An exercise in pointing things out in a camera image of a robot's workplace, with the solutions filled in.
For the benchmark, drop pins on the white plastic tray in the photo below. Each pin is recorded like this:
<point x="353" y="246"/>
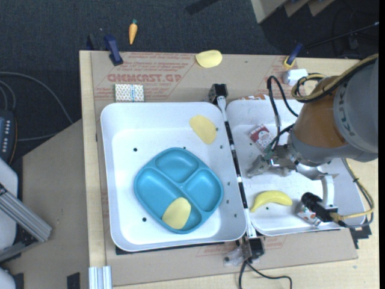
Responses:
<point x="129" y="191"/>
<point x="288" y="218"/>

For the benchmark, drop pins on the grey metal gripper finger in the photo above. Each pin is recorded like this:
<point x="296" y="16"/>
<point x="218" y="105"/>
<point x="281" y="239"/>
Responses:
<point x="260" y="161"/>
<point x="254" y="172"/>

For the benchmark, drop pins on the orange carrot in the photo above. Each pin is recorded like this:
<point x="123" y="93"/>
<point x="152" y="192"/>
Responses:
<point x="133" y="33"/>

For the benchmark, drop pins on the orange patterned white carton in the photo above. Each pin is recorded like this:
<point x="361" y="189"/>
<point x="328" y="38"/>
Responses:
<point x="129" y="93"/>

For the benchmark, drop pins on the orange and white carton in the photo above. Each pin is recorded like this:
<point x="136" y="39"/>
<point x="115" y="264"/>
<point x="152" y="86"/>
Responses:
<point x="254" y="97"/>

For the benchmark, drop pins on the yellow banana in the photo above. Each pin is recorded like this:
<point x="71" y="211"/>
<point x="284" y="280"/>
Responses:
<point x="270" y="198"/>

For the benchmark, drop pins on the brown cardboard board red print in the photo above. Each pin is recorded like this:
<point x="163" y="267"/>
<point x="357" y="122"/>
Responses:
<point x="180" y="263"/>

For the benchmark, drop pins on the black cylinder on white bracket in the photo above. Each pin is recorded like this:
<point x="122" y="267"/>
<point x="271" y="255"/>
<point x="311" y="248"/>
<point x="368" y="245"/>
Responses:
<point x="316" y="205"/>

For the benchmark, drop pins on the white can with red print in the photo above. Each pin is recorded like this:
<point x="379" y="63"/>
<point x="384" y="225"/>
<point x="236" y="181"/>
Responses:
<point x="308" y="215"/>

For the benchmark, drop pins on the small white bottle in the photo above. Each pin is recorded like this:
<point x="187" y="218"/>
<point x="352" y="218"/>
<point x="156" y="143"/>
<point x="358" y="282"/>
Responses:
<point x="293" y="77"/>

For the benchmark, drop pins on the blue divided plate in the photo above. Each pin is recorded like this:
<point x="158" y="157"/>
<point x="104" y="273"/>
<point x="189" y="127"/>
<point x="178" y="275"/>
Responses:
<point x="162" y="179"/>

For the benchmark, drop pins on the thin black and white rod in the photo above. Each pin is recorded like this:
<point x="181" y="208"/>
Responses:
<point x="234" y="153"/>

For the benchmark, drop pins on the yellow potato chip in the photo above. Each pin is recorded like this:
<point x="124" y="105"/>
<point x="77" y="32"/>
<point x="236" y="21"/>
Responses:
<point x="204" y="129"/>
<point x="177" y="213"/>
<point x="209" y="59"/>

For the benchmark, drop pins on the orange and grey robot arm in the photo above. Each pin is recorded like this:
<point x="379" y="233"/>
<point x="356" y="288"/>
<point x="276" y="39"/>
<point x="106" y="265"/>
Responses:
<point x="331" y="122"/>

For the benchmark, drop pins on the red and white packet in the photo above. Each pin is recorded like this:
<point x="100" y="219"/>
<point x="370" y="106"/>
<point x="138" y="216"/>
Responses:
<point x="260" y="137"/>

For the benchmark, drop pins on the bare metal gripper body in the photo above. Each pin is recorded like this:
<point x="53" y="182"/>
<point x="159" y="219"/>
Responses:
<point x="281" y="159"/>

